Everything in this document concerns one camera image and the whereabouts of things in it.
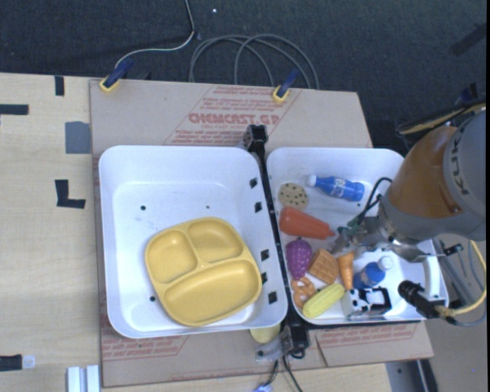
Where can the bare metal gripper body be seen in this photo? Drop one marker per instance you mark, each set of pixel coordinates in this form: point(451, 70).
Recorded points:
point(371, 237)

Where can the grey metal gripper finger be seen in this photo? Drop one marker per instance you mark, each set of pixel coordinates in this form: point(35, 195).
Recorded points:
point(342, 244)
point(344, 231)

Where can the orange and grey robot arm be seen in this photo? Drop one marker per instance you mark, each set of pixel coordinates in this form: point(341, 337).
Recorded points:
point(428, 178)

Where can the orange cone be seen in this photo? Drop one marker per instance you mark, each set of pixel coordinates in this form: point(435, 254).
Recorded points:
point(346, 270)

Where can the brown waffle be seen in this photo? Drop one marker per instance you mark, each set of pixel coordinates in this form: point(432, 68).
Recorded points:
point(323, 265)

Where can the plain blue bottle white cap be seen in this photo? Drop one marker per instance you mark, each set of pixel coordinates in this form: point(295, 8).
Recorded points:
point(369, 276)

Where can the orange carrot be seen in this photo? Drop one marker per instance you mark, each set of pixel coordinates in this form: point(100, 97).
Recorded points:
point(302, 223)

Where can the blue bottle with label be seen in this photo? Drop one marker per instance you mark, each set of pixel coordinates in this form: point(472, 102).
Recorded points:
point(339, 187)

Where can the purple grapes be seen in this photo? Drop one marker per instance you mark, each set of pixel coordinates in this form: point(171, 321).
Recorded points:
point(298, 257)

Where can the black and white carton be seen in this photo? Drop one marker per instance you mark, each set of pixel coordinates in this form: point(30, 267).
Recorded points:
point(361, 300)

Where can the yellow corn cob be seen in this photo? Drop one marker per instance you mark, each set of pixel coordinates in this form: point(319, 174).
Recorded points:
point(322, 300)

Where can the orange pretzel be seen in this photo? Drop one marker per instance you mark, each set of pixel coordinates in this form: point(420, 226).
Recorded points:
point(300, 290)

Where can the tan chocolate chip biscuit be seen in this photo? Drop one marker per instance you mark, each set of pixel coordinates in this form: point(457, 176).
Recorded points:
point(292, 196)

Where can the white plastic tray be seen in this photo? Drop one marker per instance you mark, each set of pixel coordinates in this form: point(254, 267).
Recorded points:
point(335, 163)
point(179, 178)

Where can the thin black rod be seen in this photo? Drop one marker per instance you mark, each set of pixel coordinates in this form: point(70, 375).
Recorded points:
point(269, 202)

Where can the yellow divided plate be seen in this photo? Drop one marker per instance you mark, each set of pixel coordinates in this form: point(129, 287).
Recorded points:
point(204, 274)

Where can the brown cardboard board red print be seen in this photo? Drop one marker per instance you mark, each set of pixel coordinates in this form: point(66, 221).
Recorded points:
point(155, 117)

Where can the black cylinder on white bracket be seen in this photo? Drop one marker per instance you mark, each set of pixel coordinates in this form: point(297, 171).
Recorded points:
point(417, 298)

